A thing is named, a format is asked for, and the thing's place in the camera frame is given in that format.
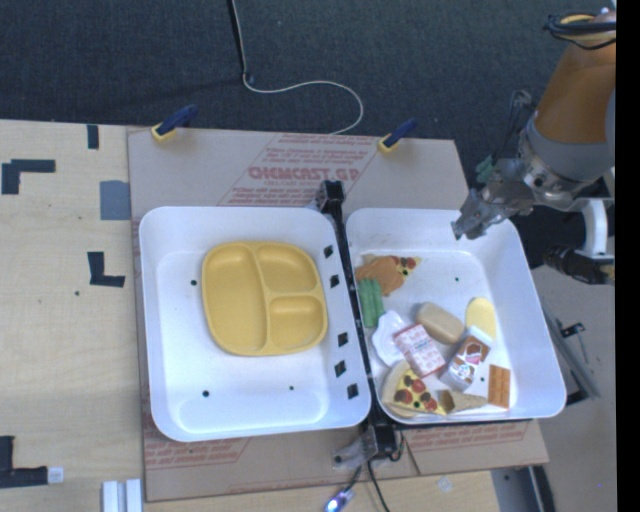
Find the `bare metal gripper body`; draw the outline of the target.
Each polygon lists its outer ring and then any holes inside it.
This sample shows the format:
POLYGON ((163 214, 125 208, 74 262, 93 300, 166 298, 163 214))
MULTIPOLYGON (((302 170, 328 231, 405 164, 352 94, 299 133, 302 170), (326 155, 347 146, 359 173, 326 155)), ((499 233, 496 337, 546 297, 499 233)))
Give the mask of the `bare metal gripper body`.
POLYGON ((525 212, 533 206, 566 210, 576 199, 576 183, 561 177, 540 158, 487 157, 475 168, 480 197, 502 209, 525 212))

